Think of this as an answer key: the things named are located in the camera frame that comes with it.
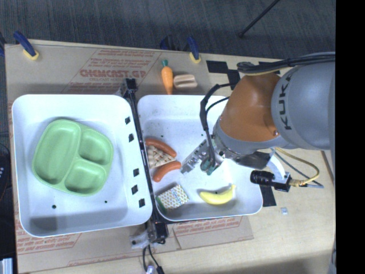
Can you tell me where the brown cardboard board red print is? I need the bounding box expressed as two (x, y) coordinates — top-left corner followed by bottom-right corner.
(4, 39), (254, 274)

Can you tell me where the white plastic tray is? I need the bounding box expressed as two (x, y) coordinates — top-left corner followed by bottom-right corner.
(136, 94), (263, 223)
(11, 94), (153, 238)

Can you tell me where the yellow banana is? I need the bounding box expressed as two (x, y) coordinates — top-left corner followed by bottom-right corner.
(198, 183), (237, 206)

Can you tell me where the green divided plate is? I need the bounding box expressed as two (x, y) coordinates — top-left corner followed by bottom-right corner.
(31, 119), (115, 198)

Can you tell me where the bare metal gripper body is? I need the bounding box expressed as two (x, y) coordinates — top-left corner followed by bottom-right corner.
(196, 139), (275, 171)

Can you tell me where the yellow patterned packet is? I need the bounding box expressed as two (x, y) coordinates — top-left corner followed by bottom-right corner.
(155, 183), (190, 214)

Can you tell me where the thin black and white rod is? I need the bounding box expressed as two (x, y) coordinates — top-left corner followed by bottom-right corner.
(128, 89), (161, 223)

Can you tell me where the black block with thin wires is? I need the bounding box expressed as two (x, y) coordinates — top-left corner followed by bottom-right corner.
(121, 78), (139, 97)
(146, 220), (169, 244)

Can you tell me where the tan hot dog bun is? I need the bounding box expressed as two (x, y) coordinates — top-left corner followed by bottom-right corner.
(172, 74), (198, 90)

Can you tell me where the beige lattice biscuit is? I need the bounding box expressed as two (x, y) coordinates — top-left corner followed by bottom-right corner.
(145, 145), (176, 170)

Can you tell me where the orange sausage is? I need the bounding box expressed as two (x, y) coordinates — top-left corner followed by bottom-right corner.
(144, 137), (178, 158)
(152, 160), (183, 183)

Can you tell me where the black cylinder on white bracket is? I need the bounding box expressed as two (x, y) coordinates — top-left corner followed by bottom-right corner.
(250, 150), (292, 193)

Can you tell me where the orange carrot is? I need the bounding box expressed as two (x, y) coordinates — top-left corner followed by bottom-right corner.
(160, 59), (175, 95)

